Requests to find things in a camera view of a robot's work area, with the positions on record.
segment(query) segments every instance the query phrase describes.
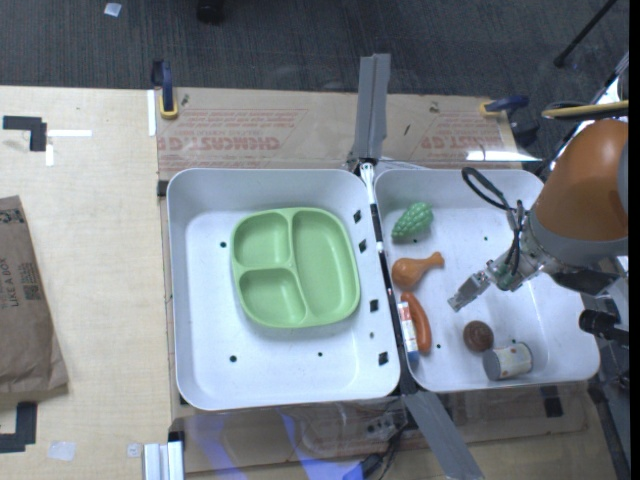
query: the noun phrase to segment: qr code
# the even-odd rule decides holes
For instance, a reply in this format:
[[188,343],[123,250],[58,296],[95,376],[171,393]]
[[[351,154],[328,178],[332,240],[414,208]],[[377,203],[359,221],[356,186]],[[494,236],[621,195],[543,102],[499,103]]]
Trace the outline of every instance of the qr code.
[[27,300],[41,300],[42,294],[40,293],[40,287],[37,284],[25,284],[24,298]]

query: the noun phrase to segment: green plate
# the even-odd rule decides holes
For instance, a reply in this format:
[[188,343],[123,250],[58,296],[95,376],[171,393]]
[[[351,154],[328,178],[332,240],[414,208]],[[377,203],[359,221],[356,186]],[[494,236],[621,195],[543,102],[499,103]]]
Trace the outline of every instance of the green plate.
[[318,208],[254,213],[236,224],[231,264],[240,303],[268,327],[338,322],[360,301],[353,249],[342,223]]

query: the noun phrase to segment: brown ball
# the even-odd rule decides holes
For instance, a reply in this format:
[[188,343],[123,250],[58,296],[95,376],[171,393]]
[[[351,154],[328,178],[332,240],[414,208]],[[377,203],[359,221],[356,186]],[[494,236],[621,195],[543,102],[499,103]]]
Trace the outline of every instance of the brown ball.
[[493,346],[493,331],[484,322],[473,320],[462,332],[465,345],[474,352],[484,352]]

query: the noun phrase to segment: cardboard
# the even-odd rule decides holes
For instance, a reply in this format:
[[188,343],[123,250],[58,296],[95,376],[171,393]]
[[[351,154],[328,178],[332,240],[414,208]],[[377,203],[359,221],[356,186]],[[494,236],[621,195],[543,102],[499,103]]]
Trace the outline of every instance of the cardboard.
[[0,199],[0,393],[67,381],[20,197]]

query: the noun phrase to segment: gray carpet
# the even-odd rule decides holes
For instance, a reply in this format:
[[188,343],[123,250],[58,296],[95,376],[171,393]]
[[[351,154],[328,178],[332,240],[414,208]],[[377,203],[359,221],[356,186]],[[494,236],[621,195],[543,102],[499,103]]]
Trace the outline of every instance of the gray carpet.
[[[629,49],[629,0],[562,69],[553,59],[607,0],[226,0],[216,26],[197,1],[0,0],[0,84],[145,89],[164,58],[179,86],[355,92],[360,56],[386,49],[391,93],[524,94],[531,120],[591,101]],[[573,125],[540,121],[528,149],[545,156]]]

